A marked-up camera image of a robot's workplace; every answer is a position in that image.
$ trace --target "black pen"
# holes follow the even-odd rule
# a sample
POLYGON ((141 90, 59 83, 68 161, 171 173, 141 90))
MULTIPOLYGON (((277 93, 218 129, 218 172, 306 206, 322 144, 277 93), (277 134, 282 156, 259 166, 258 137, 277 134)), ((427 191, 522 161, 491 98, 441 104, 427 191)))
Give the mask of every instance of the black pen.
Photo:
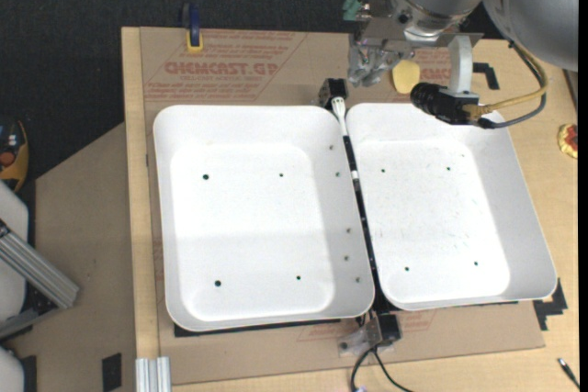
POLYGON ((563 361, 561 358, 558 359, 558 362, 560 363, 560 366, 561 366, 561 369, 563 369, 563 372, 566 373, 566 375, 571 379, 571 381, 578 388, 580 388, 580 383, 578 382, 578 379, 576 379, 576 376, 573 374, 573 372, 571 371, 568 364, 565 361, 563 361))

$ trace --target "cardboard sheet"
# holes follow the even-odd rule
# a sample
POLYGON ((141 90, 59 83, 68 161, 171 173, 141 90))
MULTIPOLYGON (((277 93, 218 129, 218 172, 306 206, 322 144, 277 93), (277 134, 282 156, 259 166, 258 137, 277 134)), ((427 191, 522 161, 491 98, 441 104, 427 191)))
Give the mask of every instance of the cardboard sheet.
MULTIPOLYGON (((316 103, 326 78, 343 78, 347 36, 333 33, 204 30, 204 50, 188 53, 179 28, 141 28, 145 124, 153 223, 153 256, 160 354, 169 356, 174 385, 317 371, 353 365, 340 356, 337 339, 355 330, 354 320, 279 329, 176 337, 164 301, 159 195, 153 120, 174 104, 304 105, 316 103)), ((450 76, 446 50, 419 50, 421 78, 444 84, 450 76)), ((348 106, 404 103, 389 77, 370 88, 351 88, 348 106)), ((403 338, 382 354, 405 362, 544 345, 532 303, 400 312, 403 338)))

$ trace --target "yellow cable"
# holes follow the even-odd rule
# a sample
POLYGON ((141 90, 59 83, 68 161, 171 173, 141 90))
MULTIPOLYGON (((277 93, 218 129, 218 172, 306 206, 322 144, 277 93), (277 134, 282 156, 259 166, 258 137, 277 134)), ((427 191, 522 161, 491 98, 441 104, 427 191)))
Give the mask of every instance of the yellow cable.
POLYGON ((469 113, 469 116, 472 119, 478 119, 482 115, 486 115, 495 111, 499 108, 505 108, 507 106, 512 105, 520 105, 521 103, 527 102, 529 100, 533 100, 534 98, 540 98, 543 94, 545 94, 548 90, 548 77, 545 74, 545 70, 541 65, 533 58, 527 51, 523 50, 521 47, 514 45, 514 48, 520 52, 525 59, 527 59, 535 70, 537 71, 541 87, 536 90, 535 92, 527 95, 516 96, 515 98, 509 98, 508 100, 504 100, 502 102, 495 103, 493 105, 464 105, 463 110, 469 113))

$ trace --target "green component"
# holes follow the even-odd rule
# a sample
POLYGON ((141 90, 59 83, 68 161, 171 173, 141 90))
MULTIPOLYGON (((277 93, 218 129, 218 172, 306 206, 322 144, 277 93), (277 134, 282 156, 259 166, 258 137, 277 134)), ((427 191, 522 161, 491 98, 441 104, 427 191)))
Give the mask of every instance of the green component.
POLYGON ((356 21, 357 11, 361 8, 359 0, 345 0, 343 3, 343 20, 356 21))

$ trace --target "wooden table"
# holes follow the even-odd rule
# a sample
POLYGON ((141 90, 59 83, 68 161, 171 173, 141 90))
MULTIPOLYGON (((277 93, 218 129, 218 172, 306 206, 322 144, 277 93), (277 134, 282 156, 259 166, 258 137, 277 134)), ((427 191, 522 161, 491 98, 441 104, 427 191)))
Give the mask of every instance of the wooden table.
MULTIPOLYGON (((533 84, 520 79, 528 74, 512 56, 504 56, 500 41, 482 41, 474 60, 496 70, 504 93, 521 95, 533 84)), ((123 73, 130 186, 130 233, 137 356, 160 355, 153 270, 152 226, 141 74, 141 29, 122 29, 123 73)), ((568 303, 564 315, 548 318, 546 347, 514 353, 492 353, 394 364, 392 376, 418 392, 430 391, 566 391, 574 384, 563 374, 557 359, 564 358, 579 378, 578 292, 578 165, 557 143, 561 125, 575 123, 576 112, 563 71, 544 64, 550 86, 546 108, 538 116, 510 128, 529 192, 563 286, 568 303)), ((472 87, 478 92, 474 82, 472 87)), ((513 118, 521 111, 504 111, 513 118)), ((196 391, 346 391, 349 370, 328 370, 298 375, 277 375, 206 384, 175 386, 176 392, 196 391)), ((394 390, 377 366, 363 366, 358 384, 369 392, 394 390)))

